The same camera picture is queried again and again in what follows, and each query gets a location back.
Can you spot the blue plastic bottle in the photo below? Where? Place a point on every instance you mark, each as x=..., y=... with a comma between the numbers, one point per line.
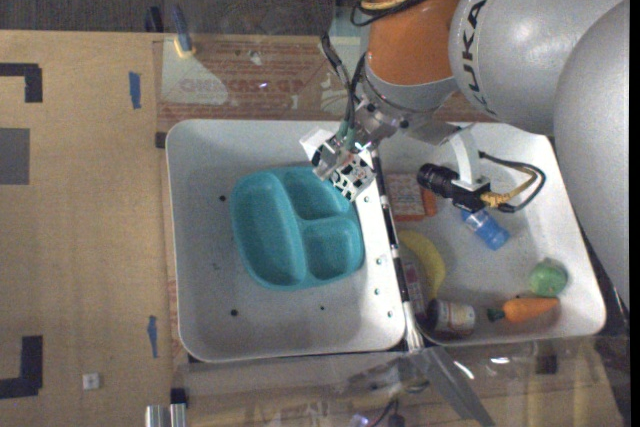
x=485, y=229

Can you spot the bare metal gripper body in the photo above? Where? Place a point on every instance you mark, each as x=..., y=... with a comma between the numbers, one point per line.
x=381, y=121

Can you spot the teal divided plate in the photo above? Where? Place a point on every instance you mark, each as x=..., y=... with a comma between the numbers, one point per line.
x=280, y=235

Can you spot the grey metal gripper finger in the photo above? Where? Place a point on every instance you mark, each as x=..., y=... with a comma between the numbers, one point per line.
x=314, y=141
x=331, y=165

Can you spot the orange carrot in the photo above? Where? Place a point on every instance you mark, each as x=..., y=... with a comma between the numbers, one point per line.
x=530, y=309

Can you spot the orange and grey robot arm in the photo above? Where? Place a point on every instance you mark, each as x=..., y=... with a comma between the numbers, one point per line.
x=505, y=50

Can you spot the black cylinder on white bracket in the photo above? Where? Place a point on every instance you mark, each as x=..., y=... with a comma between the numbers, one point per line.
x=450, y=185

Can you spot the green round fruit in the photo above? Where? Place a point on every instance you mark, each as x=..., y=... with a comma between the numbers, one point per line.
x=548, y=278

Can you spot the white plastic tray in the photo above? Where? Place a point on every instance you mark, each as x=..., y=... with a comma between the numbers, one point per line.
x=280, y=320
x=505, y=275

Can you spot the pale orange carton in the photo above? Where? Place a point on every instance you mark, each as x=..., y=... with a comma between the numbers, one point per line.
x=404, y=197

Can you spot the yellow banana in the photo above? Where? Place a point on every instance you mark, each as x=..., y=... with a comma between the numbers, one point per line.
x=429, y=260

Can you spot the pink packet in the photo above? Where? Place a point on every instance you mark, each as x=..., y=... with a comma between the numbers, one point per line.
x=413, y=282

